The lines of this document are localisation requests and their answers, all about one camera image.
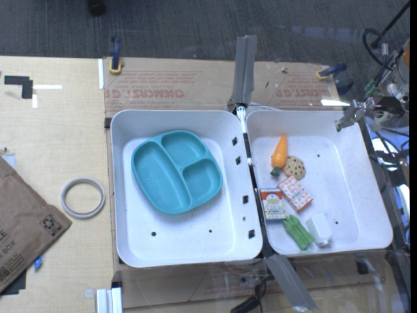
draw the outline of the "gray ring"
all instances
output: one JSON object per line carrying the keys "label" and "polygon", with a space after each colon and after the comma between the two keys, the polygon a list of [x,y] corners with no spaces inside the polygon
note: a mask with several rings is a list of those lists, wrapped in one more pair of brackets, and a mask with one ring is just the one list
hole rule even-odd
{"label": "gray ring", "polygon": [[[90,184],[92,186],[95,186],[97,188],[97,190],[101,193],[101,201],[100,204],[98,205],[98,207],[96,207],[94,210],[92,210],[91,212],[87,212],[87,213],[79,213],[79,212],[75,212],[73,210],[71,210],[68,205],[66,204],[65,201],[65,197],[66,197],[66,193],[74,186],[74,185],[78,185],[80,183],[87,183]],[[64,208],[64,211],[66,213],[68,213],[70,216],[74,217],[74,218],[78,218],[78,219],[88,219],[91,218],[92,216],[95,216],[98,212],[100,212],[100,210],[103,208],[104,206],[104,202],[106,201],[106,193],[104,192],[104,188],[103,186],[97,182],[94,179],[90,179],[88,177],[80,177],[79,179],[74,179],[72,181],[70,181],[64,188],[63,191],[61,192],[61,204]]]}

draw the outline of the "light wood surface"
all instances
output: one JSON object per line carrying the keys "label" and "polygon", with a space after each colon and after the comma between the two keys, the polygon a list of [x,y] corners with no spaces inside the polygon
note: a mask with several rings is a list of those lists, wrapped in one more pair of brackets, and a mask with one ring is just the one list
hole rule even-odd
{"label": "light wood surface", "polygon": [[[104,129],[104,95],[96,59],[0,57],[0,145],[16,154],[16,170],[45,200],[62,210],[60,194],[72,179],[92,177],[109,191]],[[21,87],[4,75],[29,76],[34,84],[62,85],[39,90],[38,108],[23,100]],[[73,219],[70,229],[42,255],[38,271],[27,272],[26,289],[0,297],[0,312],[94,312],[88,289],[109,288],[113,247],[109,196],[89,220]],[[68,194],[76,211],[98,204],[98,193],[79,186]],[[320,312],[404,312],[392,270],[384,279],[357,286],[311,291]],[[127,312],[228,312],[245,298],[217,302],[126,309]],[[294,312],[282,293],[263,299],[264,312]]]}

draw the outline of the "orange toy carrot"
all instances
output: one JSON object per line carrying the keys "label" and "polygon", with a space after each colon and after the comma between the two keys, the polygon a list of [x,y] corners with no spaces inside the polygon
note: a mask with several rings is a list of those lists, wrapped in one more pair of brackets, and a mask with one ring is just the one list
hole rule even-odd
{"label": "orange toy carrot", "polygon": [[272,176],[278,176],[280,174],[280,168],[283,168],[287,162],[287,150],[287,135],[283,134],[271,156],[271,165],[274,168],[271,171]]}

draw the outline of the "blue divided plate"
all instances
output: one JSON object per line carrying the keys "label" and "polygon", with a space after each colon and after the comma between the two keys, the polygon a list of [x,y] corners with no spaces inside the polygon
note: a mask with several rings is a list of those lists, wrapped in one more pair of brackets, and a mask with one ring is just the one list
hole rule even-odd
{"label": "blue divided plate", "polygon": [[187,130],[166,132],[141,143],[132,154],[132,169],[146,198],[168,215],[207,203],[223,184],[212,153]]}

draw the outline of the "black floor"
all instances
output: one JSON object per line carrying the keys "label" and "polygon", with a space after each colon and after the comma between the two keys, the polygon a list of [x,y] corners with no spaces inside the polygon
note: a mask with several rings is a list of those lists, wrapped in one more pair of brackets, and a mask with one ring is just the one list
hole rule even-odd
{"label": "black floor", "polygon": [[[87,0],[0,0],[0,55],[98,58],[118,36],[125,57],[235,60],[236,38],[256,33],[256,60],[346,63],[360,94],[379,69],[364,29],[381,32],[408,0],[104,1],[93,16]],[[410,9],[385,40],[409,37]]]}

